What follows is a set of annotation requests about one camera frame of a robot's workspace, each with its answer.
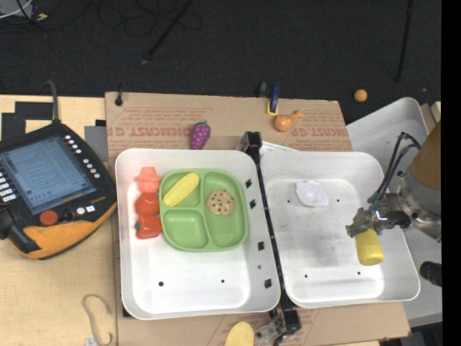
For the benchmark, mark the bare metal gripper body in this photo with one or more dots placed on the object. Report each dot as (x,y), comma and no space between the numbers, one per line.
(396,215)

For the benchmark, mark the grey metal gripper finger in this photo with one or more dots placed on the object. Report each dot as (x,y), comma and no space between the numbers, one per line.
(380,220)
(357,222)

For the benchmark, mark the yellow bottle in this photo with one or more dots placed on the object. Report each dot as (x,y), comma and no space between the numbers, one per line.
(370,249)

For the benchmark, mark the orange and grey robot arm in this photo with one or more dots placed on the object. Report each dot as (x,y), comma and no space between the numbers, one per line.
(428,157)

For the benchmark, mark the white plastic tray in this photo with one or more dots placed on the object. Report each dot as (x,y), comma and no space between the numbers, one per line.
(198,283)
(324,258)

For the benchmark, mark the thin black rod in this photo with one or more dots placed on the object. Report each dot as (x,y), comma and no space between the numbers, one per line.
(271,225)

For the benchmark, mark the orange chicken drumstick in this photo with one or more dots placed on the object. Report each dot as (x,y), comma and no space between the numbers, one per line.
(284,122)

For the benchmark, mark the small orange ball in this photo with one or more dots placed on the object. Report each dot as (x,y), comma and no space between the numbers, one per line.
(360,95)

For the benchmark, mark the brown chocolate chip biscuit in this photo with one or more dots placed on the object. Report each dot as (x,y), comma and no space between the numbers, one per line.
(220,202)

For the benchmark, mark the brown cardboard board red print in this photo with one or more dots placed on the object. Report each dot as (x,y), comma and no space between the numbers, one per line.
(230,124)

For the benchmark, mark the yellow oval toy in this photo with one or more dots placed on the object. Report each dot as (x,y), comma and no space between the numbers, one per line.
(239,334)

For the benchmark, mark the green divided plate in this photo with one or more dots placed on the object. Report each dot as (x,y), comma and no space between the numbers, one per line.
(185,229)

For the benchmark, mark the yellow corn cob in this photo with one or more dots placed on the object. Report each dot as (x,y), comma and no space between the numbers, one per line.
(181,189)

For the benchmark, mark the purple grapes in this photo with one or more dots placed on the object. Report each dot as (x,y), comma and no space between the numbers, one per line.
(200,135)

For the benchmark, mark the red bell pepper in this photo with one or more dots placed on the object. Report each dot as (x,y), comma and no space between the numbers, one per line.
(148,226)

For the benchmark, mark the red bottle with pink cap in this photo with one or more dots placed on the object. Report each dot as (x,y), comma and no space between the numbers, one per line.
(147,202)

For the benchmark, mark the black cylinder on white bracket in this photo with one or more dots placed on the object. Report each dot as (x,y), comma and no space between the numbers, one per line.
(432,273)

